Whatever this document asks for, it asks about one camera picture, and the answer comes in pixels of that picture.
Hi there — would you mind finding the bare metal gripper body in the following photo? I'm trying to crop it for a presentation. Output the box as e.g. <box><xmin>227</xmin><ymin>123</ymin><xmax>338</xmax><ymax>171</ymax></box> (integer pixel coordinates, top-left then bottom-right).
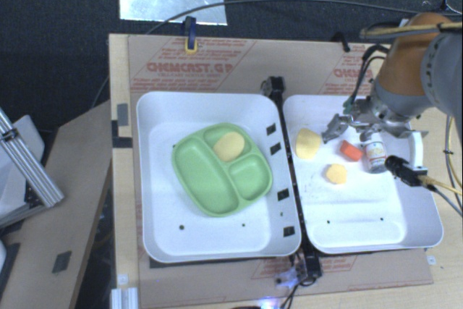
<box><xmin>347</xmin><ymin>96</ymin><xmax>412</xmax><ymax>139</ymax></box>

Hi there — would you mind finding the small clear bottle orange label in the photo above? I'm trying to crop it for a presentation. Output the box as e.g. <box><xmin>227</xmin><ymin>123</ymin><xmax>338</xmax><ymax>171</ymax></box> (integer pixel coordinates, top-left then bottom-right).
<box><xmin>363</xmin><ymin>139</ymin><xmax>388</xmax><ymax>174</ymax></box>

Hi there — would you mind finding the orange carrot piece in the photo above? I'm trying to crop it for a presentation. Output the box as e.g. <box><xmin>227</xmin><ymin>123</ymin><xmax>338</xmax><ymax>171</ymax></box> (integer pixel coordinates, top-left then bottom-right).
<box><xmin>340</xmin><ymin>140</ymin><xmax>364</xmax><ymax>162</ymax></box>

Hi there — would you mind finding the yellow wedge-shaped toy food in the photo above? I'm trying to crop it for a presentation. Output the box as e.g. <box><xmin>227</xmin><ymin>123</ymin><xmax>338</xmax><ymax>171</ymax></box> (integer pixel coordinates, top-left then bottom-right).
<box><xmin>295</xmin><ymin>127</ymin><xmax>322</xmax><ymax>161</ymax></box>

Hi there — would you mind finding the small yellow round biscuit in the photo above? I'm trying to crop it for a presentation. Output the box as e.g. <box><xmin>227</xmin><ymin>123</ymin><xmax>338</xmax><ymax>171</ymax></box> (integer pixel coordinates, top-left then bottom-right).
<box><xmin>325</xmin><ymin>163</ymin><xmax>348</xmax><ymax>185</ymax></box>

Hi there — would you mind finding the thin black rod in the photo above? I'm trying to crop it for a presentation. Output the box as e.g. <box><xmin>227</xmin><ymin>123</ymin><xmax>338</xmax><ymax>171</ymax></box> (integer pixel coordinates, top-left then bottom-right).
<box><xmin>273</xmin><ymin>92</ymin><xmax>314</xmax><ymax>258</ymax></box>

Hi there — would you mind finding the white plastic tray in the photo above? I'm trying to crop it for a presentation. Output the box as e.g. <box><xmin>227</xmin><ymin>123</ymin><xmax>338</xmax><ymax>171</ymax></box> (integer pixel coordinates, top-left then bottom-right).
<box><xmin>135</xmin><ymin>90</ymin><xmax>302</xmax><ymax>264</ymax></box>
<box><xmin>282</xmin><ymin>94</ymin><xmax>445</xmax><ymax>255</ymax></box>

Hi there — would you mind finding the yellow oval biscuit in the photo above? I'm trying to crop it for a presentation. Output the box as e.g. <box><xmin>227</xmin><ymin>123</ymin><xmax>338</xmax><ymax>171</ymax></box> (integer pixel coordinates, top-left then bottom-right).
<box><xmin>212</xmin><ymin>131</ymin><xmax>246</xmax><ymax>163</ymax></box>

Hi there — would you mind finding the brown cardboard board red print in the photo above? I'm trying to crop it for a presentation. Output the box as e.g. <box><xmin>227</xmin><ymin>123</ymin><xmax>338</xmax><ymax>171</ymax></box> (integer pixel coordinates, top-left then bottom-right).
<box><xmin>127</xmin><ymin>33</ymin><xmax>435</xmax><ymax>309</ymax></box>

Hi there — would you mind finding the green divided plate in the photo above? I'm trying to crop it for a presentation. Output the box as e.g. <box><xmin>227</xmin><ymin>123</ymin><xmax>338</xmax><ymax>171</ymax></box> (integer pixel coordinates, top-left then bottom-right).
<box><xmin>171</xmin><ymin>122</ymin><xmax>273</xmax><ymax>219</ymax></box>

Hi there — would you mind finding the black cylinder on white bracket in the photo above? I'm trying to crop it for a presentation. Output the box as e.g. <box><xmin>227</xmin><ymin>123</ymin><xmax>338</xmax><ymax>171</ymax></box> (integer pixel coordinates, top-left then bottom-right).
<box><xmin>383</xmin><ymin>130</ymin><xmax>429</xmax><ymax>188</ymax></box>

